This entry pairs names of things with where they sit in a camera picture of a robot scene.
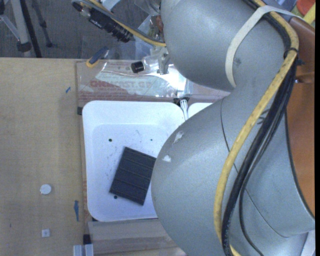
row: black tripod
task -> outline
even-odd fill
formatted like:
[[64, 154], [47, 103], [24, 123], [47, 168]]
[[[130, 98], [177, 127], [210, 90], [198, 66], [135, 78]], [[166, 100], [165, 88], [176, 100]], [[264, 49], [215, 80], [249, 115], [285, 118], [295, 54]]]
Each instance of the black tripod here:
[[[31, 48], [33, 46], [36, 57], [41, 58], [42, 55], [40, 47], [30, 18], [26, 0], [11, 0], [16, 27], [5, 15], [6, 3], [8, 1], [9, 0], [0, 0], [0, 22], [4, 22], [6, 26], [10, 29], [10, 31], [13, 33], [13, 35], [17, 38], [17, 49], [19, 52], [23, 53], [24, 57], [31, 57]], [[31, 4], [36, 12], [39, 25], [42, 28], [46, 40], [46, 46], [52, 47], [53, 44], [50, 41], [47, 32], [47, 24], [41, 14], [37, 0], [31, 0]], [[32, 46], [29, 42], [28, 34], [30, 36]]]

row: black bottle cap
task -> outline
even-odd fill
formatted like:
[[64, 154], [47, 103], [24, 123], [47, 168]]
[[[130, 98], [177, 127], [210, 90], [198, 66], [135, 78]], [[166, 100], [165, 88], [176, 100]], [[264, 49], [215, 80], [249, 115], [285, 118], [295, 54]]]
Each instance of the black bottle cap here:
[[131, 64], [131, 70], [133, 73], [137, 74], [145, 70], [145, 66], [142, 61], [137, 61]]

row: small white square object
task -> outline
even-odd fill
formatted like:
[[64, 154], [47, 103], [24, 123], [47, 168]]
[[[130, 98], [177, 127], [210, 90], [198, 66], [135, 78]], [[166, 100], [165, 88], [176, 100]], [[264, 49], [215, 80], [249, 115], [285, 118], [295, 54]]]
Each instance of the small white square object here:
[[42, 229], [41, 234], [43, 238], [50, 237], [50, 229]]

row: blue tape piece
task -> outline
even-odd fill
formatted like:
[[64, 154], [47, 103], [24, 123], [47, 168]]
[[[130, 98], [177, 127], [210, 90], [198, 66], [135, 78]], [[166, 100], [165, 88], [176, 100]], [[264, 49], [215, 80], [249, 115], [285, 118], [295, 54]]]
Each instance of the blue tape piece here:
[[74, 212], [75, 212], [75, 217], [76, 217], [76, 221], [79, 221], [79, 201], [75, 200], [74, 201], [74, 206], [73, 206]]

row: white round object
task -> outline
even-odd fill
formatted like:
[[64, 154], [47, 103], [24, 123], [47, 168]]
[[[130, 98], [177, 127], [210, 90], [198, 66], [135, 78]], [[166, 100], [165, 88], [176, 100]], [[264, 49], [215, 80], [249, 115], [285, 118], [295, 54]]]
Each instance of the white round object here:
[[51, 192], [51, 186], [49, 184], [43, 184], [40, 188], [40, 193], [48, 195]]

